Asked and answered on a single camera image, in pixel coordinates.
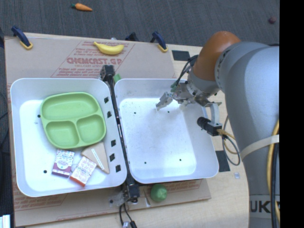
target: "yellow banana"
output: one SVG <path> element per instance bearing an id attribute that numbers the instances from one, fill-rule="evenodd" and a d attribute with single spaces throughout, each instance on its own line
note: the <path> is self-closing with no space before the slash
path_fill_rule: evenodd
<path id="1" fill-rule="evenodd" d="M 117 46 L 108 46 L 105 44 L 100 44 L 94 41 L 93 43 L 95 46 L 98 47 L 98 49 L 104 53 L 104 54 L 109 54 L 109 55 L 116 55 L 118 53 L 121 53 L 121 51 L 124 48 L 124 45 L 117 45 Z"/>

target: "green round object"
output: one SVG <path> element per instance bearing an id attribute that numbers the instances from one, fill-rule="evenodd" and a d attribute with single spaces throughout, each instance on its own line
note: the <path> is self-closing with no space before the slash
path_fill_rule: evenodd
<path id="1" fill-rule="evenodd" d="M 167 189 L 162 184 L 155 184 L 151 188 L 151 199 L 155 202 L 161 202 L 167 198 Z"/>

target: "table surface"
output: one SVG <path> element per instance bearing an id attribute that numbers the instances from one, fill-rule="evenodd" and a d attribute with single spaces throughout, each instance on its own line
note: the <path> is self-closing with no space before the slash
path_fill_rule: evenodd
<path id="1" fill-rule="evenodd" d="M 27 35 L 39 36 L 39 34 L 27 33 Z M 63 36 L 52 35 L 52 38 Z M 168 51 L 178 76 L 185 65 L 185 61 L 174 60 L 172 50 L 188 51 L 190 56 L 199 54 L 202 47 L 181 46 L 168 44 Z M 219 107 L 220 122 L 224 124 L 227 117 L 225 96 L 220 91 L 210 101 L 222 102 Z M 227 124 L 226 130 L 232 133 Z M 216 151 L 223 150 L 222 140 L 219 136 L 212 137 Z M 236 155 L 229 156 L 234 162 L 238 161 Z M 243 163 L 235 166 L 229 163 L 230 171 L 219 172 L 215 177 L 207 179 L 211 199 L 194 202 L 173 204 L 150 209 L 131 210 L 131 218 L 139 228 L 246 228 L 249 224 L 249 191 L 247 177 Z M 72 220 L 51 222 L 28 226 L 31 228 L 83 228 L 83 227 L 122 227 L 118 213 L 101 216 L 78 218 Z"/>

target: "divided green plate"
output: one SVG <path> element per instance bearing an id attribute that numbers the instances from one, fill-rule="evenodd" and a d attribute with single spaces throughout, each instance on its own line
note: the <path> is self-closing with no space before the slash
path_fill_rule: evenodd
<path id="1" fill-rule="evenodd" d="M 70 92 L 45 98 L 40 117 L 48 140 L 57 148 L 72 149 L 101 141 L 105 119 L 97 100 L 86 92 Z"/>

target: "orange carrot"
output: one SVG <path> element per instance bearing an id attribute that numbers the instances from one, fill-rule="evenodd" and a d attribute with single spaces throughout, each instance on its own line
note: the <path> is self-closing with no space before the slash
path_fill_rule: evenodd
<path id="1" fill-rule="evenodd" d="M 82 10 L 82 11 L 93 11 L 93 9 L 89 8 L 88 6 L 86 5 L 83 5 L 81 3 L 76 3 L 76 4 L 72 4 L 71 5 L 72 8 L 75 8 L 77 10 Z"/>

